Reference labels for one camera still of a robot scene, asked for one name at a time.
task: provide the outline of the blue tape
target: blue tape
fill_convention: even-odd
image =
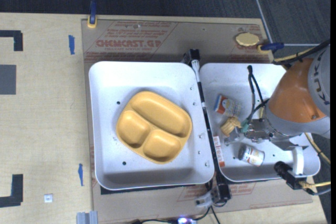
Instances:
[[[78,167],[78,175],[80,179],[80,185],[84,186],[83,184],[83,165],[81,163],[79,164],[79,167]]]
[[[72,55],[75,54],[75,38],[72,35],[69,35],[69,48],[70,48],[70,53]]]
[[[94,25],[96,22],[96,13],[97,13],[97,2],[91,0],[90,3],[90,24]]]
[[[276,43],[270,43],[270,44],[266,44],[266,45],[262,45],[260,47],[261,50],[279,50],[284,48],[285,44],[281,43],[281,42],[276,42]]]

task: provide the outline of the black connector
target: black connector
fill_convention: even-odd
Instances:
[[[218,184],[219,202],[228,201],[231,199],[231,191],[228,184]]]
[[[253,74],[252,66],[248,66],[247,70],[248,70],[248,74],[252,76],[252,74]]]
[[[277,174],[286,181],[287,185],[290,186],[292,189],[302,189],[302,186],[299,184],[299,181],[306,181],[307,177],[294,177],[293,174],[291,174],[288,171],[292,171],[293,168],[290,167],[288,164],[284,162],[277,162],[274,165],[274,170],[277,172]]]
[[[183,55],[182,63],[185,63],[188,66],[191,66],[192,60],[200,61],[200,53],[198,49],[190,49],[187,53]]]
[[[231,199],[231,191],[228,184],[219,183],[211,192],[213,204],[225,204]]]

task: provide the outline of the blue clamp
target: blue clamp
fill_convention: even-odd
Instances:
[[[91,0],[90,16],[88,17],[88,27],[95,28],[97,26],[97,3]]]
[[[271,50],[273,53],[279,49],[283,49],[285,46],[284,43],[276,42],[260,46],[260,50]]]

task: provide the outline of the small can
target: small can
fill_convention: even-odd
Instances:
[[[255,166],[260,166],[264,162],[265,153],[254,147],[243,145],[239,149],[238,159]]]

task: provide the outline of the white cable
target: white cable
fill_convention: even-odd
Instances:
[[[199,61],[198,60],[192,60],[191,65],[194,69],[197,82],[200,82],[201,80],[199,79],[199,75],[200,75],[200,63],[199,63]]]
[[[266,24],[266,21],[265,21],[265,18],[264,18],[264,14],[262,13],[262,10],[261,10],[259,0],[256,0],[256,2],[257,2],[257,5],[258,5],[258,8],[259,8],[260,15],[261,15],[261,20],[262,20],[262,22],[264,23],[264,26],[265,26],[265,30],[266,30],[266,34],[268,36],[269,42],[273,43],[272,37],[269,33],[269,30],[268,30],[268,27],[267,27],[267,24]]]
[[[316,47],[319,44],[285,44],[286,47],[301,47],[301,46],[307,46],[307,47]]]

